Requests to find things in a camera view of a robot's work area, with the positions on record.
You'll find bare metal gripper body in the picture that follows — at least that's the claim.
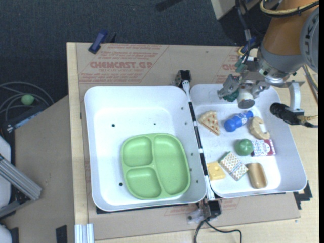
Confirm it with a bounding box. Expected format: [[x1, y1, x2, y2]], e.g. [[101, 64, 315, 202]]
[[240, 59, 291, 87]]

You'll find white and green can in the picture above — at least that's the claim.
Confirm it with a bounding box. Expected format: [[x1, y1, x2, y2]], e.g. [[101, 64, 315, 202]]
[[224, 86, 256, 110]]

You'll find blue bottle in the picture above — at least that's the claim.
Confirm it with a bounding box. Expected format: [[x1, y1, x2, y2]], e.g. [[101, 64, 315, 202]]
[[223, 110, 254, 133]]

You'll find toy pizza slice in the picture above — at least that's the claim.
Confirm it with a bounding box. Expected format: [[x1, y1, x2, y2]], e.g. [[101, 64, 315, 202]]
[[197, 110, 221, 136]]

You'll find thin black and white rod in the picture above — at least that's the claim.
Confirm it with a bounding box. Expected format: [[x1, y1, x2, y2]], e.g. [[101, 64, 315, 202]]
[[182, 80, 213, 200]]

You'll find white and red carton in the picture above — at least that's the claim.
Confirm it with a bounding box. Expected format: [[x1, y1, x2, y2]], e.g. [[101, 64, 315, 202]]
[[250, 139, 276, 157]]

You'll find green toy pepper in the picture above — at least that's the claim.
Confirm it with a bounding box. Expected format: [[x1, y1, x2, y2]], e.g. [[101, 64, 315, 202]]
[[234, 138, 254, 157]]

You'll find white plastic tray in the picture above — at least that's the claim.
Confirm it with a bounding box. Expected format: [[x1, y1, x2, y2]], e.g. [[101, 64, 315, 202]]
[[189, 83, 308, 199], [84, 85, 207, 212]]

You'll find patterned white and green packet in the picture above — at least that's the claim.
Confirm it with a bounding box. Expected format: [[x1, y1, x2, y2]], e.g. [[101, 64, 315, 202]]
[[218, 151, 249, 181]]

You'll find yellow toy cheese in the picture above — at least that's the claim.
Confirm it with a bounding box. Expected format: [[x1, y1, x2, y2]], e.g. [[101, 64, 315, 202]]
[[206, 161, 226, 181]]

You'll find tan toy bread bun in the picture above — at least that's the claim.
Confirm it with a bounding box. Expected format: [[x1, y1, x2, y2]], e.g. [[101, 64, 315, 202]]
[[246, 162, 268, 189]]

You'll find green divided plate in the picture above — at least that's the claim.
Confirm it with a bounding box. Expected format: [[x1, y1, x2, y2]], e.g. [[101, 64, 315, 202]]
[[120, 133, 191, 200]]

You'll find brown cardboard board red print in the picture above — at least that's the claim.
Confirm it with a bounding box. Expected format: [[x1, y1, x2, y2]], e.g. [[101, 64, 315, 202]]
[[75, 43, 302, 240]]

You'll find black cylinder on white bracket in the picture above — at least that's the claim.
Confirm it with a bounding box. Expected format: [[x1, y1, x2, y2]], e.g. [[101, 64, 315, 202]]
[[269, 81, 306, 126]]

